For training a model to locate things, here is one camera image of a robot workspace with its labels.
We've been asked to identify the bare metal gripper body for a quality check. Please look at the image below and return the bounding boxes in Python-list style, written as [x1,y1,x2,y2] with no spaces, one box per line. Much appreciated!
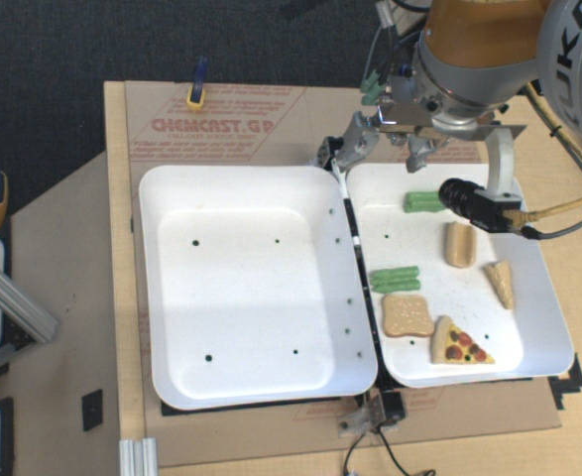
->
[376,74,527,144]

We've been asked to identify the green toy beans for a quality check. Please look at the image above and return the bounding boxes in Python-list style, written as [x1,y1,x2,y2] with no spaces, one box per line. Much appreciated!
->
[368,265,422,295]
[403,190,448,214]

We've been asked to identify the thin black and white rod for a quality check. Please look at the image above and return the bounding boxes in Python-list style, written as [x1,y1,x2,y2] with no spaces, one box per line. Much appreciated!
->
[331,158,387,392]

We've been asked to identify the beige toy hot dog bun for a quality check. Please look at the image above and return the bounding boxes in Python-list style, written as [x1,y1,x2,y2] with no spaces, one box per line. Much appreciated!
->
[443,220,479,269]

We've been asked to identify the brown cardboard board red print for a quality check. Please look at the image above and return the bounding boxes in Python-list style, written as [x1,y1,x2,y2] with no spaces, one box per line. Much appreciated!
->
[123,80,564,468]

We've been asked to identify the white plastic tray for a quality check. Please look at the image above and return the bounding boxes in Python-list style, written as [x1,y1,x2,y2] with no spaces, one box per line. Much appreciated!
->
[138,164,379,412]
[344,161,576,389]

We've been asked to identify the beige toy cone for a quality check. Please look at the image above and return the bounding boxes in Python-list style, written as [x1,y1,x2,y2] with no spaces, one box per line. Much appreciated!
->
[484,259,516,311]

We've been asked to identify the tan toy bread slice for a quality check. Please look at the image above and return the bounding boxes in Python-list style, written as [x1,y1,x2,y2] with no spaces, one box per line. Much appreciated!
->
[381,293,436,339]

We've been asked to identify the toy pizza slice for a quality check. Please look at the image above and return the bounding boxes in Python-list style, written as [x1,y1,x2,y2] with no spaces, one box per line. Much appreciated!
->
[429,314,497,366]

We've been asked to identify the black cylinder on white bracket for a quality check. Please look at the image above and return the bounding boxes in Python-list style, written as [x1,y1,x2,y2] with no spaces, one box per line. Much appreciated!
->
[437,128,525,235]

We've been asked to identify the black block with thin wires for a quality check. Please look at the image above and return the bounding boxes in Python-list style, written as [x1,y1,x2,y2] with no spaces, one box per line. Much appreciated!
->
[379,389,408,423]

